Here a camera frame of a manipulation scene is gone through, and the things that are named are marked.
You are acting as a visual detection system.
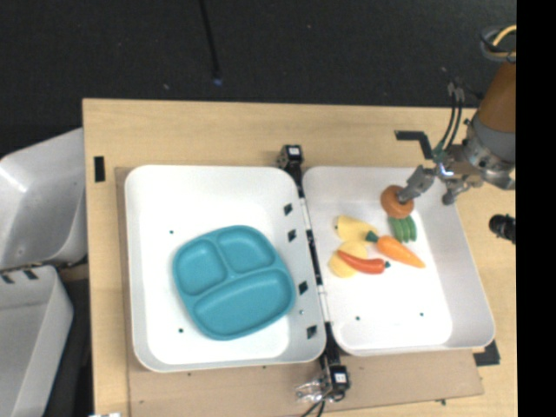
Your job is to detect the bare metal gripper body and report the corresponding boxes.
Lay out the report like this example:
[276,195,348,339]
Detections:
[434,139,517,190]

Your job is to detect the orange doughnut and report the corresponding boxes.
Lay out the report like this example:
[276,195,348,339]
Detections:
[380,184,415,220]

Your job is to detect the green pea pods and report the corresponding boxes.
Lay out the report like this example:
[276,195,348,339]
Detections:
[387,215,419,244]

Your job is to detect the orange carrot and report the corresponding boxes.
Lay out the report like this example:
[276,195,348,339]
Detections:
[364,230,427,270]

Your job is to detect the yellow toy food slice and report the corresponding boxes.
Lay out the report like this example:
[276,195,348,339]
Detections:
[328,240,371,279]
[333,214,377,243]

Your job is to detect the red chili pepper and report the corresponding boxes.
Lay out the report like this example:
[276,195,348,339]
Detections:
[336,249,392,275]

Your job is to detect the thin black and white rod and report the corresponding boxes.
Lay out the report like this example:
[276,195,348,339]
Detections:
[291,162,341,367]

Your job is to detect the white plastic tray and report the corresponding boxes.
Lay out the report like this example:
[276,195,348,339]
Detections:
[301,165,497,358]
[124,164,328,374]

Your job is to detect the blue divided plate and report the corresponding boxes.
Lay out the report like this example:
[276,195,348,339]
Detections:
[171,224,298,342]

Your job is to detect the black block with thin wires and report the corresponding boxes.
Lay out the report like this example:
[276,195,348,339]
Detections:
[320,362,352,402]
[277,144,306,169]

